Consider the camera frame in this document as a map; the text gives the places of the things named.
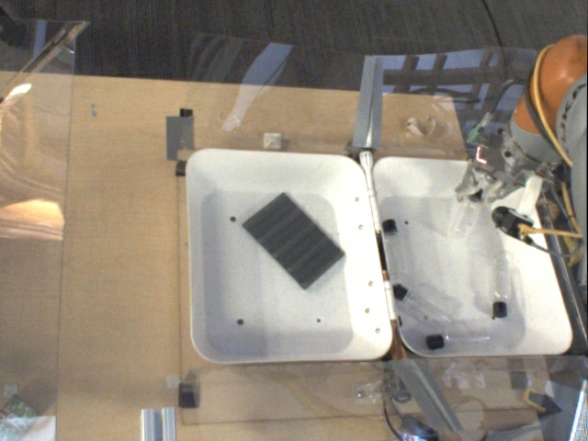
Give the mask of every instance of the small white block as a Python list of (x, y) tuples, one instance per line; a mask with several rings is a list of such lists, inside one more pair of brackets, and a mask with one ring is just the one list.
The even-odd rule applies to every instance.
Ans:
[(166, 382), (168, 389), (177, 389), (178, 387), (180, 387), (179, 376), (167, 376)]
[(13, 395), (18, 395), (18, 384), (5, 384), (4, 398), (10, 399)]
[(278, 132), (266, 132), (264, 134), (264, 149), (278, 151), (282, 148), (282, 134)]

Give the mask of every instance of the dark gray rectangular object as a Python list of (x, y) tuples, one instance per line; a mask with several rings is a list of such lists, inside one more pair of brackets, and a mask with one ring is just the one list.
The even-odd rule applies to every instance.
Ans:
[(243, 227), (304, 289), (345, 254), (286, 193)]

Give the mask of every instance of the dark gray floor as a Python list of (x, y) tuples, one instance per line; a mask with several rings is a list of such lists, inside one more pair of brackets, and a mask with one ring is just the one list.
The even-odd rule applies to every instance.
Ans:
[[(486, 0), (505, 46), (586, 33), (588, 0)], [(481, 0), (2, 0), (20, 17), (86, 19), (79, 74), (184, 79), (198, 32), (358, 53), (495, 45)]]

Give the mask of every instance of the yellow cable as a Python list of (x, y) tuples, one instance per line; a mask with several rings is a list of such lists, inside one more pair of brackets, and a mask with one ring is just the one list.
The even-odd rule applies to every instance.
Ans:
[(548, 50), (551, 49), (551, 47), (553, 47), (553, 44), (551, 44), (550, 46), (547, 46), (547, 48), (545, 48), (543, 51), (541, 51), (539, 53), (539, 55), (537, 56), (537, 61), (535, 62), (535, 68), (533, 69), (533, 83), (531, 84), (531, 94), (533, 95), (535, 109), (537, 110), (539, 118), (541, 119), (541, 124), (543, 124), (543, 128), (545, 129), (545, 132), (547, 133), (547, 135), (551, 139), (551, 143), (553, 144), (555, 149), (558, 151), (558, 153), (560, 154), (563, 161), (569, 167), (572, 167), (573, 162), (571, 161), (568, 154), (566, 154), (565, 151), (563, 150), (563, 148), (561, 147), (560, 141), (558, 141), (557, 136), (555, 135), (553, 130), (551, 130), (551, 127), (548, 124), (548, 120), (545, 116), (545, 111), (543, 110), (543, 105), (542, 105), (542, 101), (541, 101), (541, 91), (539, 90), (539, 72), (541, 71), (541, 64), (543, 62), (543, 59), (545, 58), (545, 55), (547, 54)]
[(560, 237), (571, 237), (574, 239), (581, 239), (582, 234), (577, 232), (569, 232), (569, 231), (559, 231), (556, 229), (536, 229), (535, 227), (531, 227), (530, 225), (521, 224), (518, 226), (518, 231), (521, 232), (521, 235), (527, 237), (530, 233), (543, 233), (545, 235), (558, 235)]
[(568, 186), (563, 182), (561, 182), (561, 195), (563, 196), (563, 204), (568, 212), (568, 217), (570, 217), (571, 226), (577, 233), (580, 233), (580, 224), (578, 223), (576, 216), (573, 213), (573, 207), (571, 206), (570, 191), (568, 191)]

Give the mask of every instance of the white tray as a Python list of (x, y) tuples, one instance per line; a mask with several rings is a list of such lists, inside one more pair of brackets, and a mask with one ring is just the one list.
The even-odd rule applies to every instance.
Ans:
[[(466, 166), (459, 161), (394, 157), (376, 163), (380, 217), (395, 219), (398, 227), (385, 240), (392, 284), (418, 287), (437, 303), (453, 302), (458, 308), (454, 321), (446, 324), (415, 319), (402, 314), (399, 306), (402, 340), (423, 356), (565, 352), (571, 344), (571, 326), (550, 256), (494, 228), (488, 208), (467, 235), (448, 233), (454, 188)], [(492, 207), (515, 208), (521, 195), (519, 190)], [(537, 214), (532, 219), (538, 224)], [(543, 236), (534, 240), (546, 246)], [(492, 267), (494, 257), (502, 252), (511, 257), (514, 295), (507, 318), (493, 320)], [(458, 338), (442, 349), (428, 349), (426, 336), (442, 334), (445, 325)]]
[[(283, 192), (345, 252), (306, 290), (242, 226)], [(336, 155), (204, 150), (187, 164), (187, 195), (191, 330), (203, 357), (367, 360), (388, 351), (390, 318), (358, 164)]]

